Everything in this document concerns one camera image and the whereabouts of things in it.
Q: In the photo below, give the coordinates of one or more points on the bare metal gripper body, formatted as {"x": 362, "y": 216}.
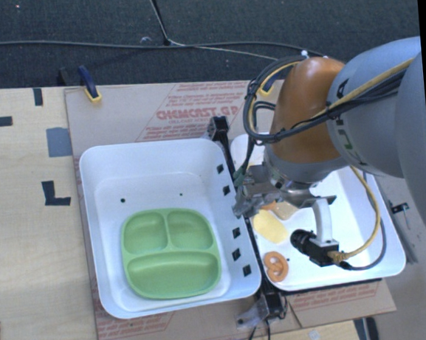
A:
{"x": 260, "y": 181}

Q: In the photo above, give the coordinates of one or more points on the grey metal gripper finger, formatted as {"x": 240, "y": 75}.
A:
{"x": 249, "y": 205}

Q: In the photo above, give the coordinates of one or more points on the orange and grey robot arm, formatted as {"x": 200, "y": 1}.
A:
{"x": 364, "y": 122}

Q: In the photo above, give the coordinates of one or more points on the small orange toy food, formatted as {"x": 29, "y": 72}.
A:
{"x": 270, "y": 205}

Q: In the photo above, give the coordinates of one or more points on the yellow oval toy food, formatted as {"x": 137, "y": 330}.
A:
{"x": 270, "y": 227}

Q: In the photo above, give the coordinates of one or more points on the beige bread slice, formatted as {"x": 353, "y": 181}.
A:
{"x": 286, "y": 211}

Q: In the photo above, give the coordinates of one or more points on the thin black rod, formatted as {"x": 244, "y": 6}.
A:
{"x": 256, "y": 247}

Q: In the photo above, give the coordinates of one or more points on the orange pretzel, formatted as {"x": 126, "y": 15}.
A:
{"x": 271, "y": 260}

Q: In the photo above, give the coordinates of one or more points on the green divided plate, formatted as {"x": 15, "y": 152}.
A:
{"x": 170, "y": 258}

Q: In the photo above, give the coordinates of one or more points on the white plastic tray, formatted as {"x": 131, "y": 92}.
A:
{"x": 354, "y": 264}
{"x": 142, "y": 164}

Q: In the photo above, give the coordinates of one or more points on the brown cardboard board red print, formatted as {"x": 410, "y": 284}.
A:
{"x": 126, "y": 114}

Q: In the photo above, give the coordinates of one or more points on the black cylinder on white bracket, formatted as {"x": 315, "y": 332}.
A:
{"x": 316, "y": 247}

